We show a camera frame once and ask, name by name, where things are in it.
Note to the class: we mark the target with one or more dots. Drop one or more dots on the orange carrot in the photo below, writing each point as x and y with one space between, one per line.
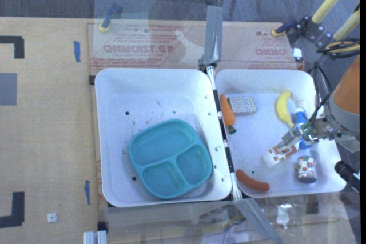
227 112

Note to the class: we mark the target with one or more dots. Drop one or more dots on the blue divided plate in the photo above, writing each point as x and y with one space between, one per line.
168 157

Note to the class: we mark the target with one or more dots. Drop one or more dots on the black cylinder on white bracket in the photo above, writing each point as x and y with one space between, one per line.
347 172

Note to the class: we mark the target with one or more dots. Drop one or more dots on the blue bottle with white cap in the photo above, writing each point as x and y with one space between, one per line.
300 118

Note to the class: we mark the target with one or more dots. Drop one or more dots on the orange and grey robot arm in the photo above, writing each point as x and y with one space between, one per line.
346 88

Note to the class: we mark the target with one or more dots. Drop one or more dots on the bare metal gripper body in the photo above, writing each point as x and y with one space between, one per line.
324 130

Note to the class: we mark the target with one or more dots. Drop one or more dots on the orange sausage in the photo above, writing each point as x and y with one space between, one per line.
253 181

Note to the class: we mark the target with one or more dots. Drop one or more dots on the yellow banana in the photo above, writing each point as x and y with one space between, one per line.
282 108

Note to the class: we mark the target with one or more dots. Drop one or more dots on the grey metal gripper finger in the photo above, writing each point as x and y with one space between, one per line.
291 136
286 144

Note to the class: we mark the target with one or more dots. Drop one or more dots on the small patterned box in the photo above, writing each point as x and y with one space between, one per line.
243 105

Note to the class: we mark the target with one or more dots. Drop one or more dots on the brown cardboard board, red print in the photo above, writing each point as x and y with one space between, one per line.
171 45

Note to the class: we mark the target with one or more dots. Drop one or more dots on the white plastic tray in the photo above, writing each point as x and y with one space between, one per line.
160 94
257 134

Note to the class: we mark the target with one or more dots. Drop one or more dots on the white carton with orange print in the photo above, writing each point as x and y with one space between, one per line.
276 157

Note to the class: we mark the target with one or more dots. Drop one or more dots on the white can with red print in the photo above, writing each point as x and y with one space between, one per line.
306 170

